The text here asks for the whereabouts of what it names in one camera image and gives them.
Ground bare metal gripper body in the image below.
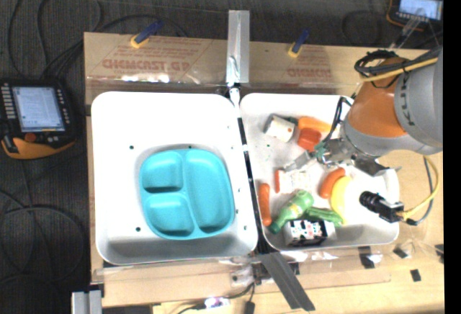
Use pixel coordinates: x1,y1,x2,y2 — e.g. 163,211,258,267
315,138,358,166

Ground white bread slice, orange edge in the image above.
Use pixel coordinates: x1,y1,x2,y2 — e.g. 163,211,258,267
274,168,311,194

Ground orange red pepper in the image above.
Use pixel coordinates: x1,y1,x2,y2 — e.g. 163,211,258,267
297,127,322,152

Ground short orange sausage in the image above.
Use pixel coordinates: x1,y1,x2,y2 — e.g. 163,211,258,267
319,167,346,199

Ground white plastic tray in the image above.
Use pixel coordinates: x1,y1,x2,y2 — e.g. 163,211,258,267
90,91,259,266
239,92,400,252

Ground white can with orange dots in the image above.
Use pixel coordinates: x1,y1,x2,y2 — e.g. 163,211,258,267
262,114,297,143

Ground yellow banana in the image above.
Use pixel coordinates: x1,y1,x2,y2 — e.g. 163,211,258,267
330,175,353,225

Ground green bottle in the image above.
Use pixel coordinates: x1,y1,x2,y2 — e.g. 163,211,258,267
269,189,315,235

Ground long orange sausage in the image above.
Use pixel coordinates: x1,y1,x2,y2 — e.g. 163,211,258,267
258,182,273,227

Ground green pea pod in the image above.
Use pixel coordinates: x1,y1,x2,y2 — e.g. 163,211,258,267
305,207,344,228

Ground white carton with colourful print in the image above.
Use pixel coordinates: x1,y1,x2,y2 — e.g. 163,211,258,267
282,218,338,247

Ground blue divided plate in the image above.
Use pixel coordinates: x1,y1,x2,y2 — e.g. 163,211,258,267
138,148,237,240

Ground brown cardboard board, red print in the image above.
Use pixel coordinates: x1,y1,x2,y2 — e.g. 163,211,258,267
83,31,393,308

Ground black cylinder on white bracket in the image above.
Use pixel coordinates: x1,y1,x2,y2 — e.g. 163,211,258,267
359,165,405,224

